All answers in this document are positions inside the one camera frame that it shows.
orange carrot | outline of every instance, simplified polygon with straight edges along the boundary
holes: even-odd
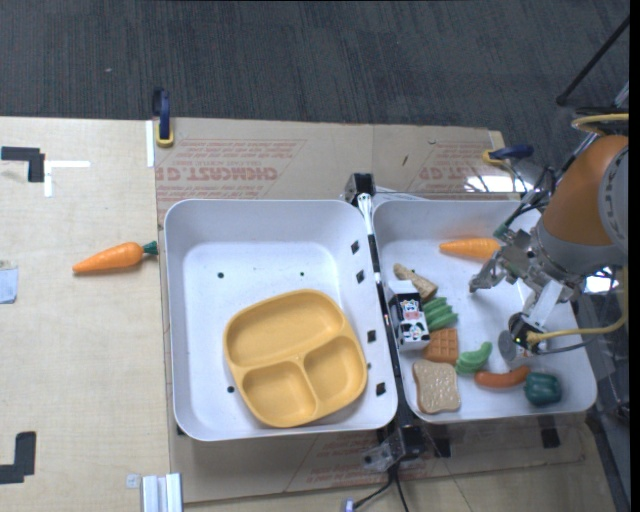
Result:
[[[145,254],[157,255],[157,243],[151,242],[143,246],[136,242],[125,242],[94,254],[86,260],[76,263],[71,268],[76,274],[81,274],[98,270],[131,267],[142,261],[142,257]]]
[[[461,238],[440,244],[442,252],[483,260],[491,258],[498,249],[500,249],[500,244],[495,238]]]

clamp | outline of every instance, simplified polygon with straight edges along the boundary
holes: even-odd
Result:
[[[482,153],[482,161],[490,165],[502,165],[504,160],[507,158],[520,160],[521,158],[527,158],[532,154],[532,146],[529,146],[528,144],[516,144],[515,146],[509,146],[495,151],[487,149]]]
[[[153,90],[153,115],[159,117],[155,129],[156,144],[161,148],[170,148],[174,139],[169,114],[169,93],[162,87]]]

green pepper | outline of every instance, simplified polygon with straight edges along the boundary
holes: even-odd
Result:
[[[560,381],[549,373],[530,372],[524,383],[524,393],[533,405],[547,405],[562,398]]]

toy bread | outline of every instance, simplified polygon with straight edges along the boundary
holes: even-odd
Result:
[[[460,408],[458,376],[453,366],[420,359],[413,363],[413,376],[418,387],[418,407],[422,412],[434,414]]]
[[[401,263],[396,263],[393,265],[393,273],[400,280],[411,281],[416,290],[418,290],[422,302],[427,302],[438,291],[437,284],[432,283],[426,277],[416,274]]]

yellow plate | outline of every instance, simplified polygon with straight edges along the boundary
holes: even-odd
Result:
[[[353,328],[324,293],[303,289],[236,313],[224,331],[224,355],[253,414],[289,428],[353,402],[367,364]]]

